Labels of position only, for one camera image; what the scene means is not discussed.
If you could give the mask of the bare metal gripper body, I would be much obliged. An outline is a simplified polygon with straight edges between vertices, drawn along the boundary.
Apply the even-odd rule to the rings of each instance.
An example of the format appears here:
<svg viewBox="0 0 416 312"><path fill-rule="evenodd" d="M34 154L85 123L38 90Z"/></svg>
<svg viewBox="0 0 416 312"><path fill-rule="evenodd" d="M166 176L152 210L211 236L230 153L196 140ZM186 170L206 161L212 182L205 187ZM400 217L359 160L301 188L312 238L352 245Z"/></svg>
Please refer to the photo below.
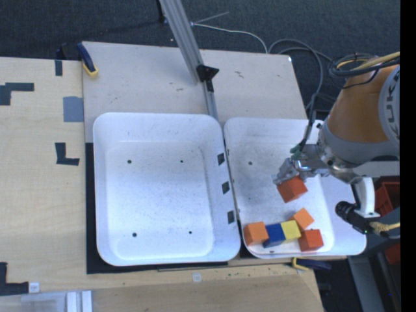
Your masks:
<svg viewBox="0 0 416 312"><path fill-rule="evenodd" d="M361 176L353 171L358 164L337 157L329 146L298 144L293 148L293 161L297 170L309 169L309 178L333 176L347 184L361 181Z"/></svg>

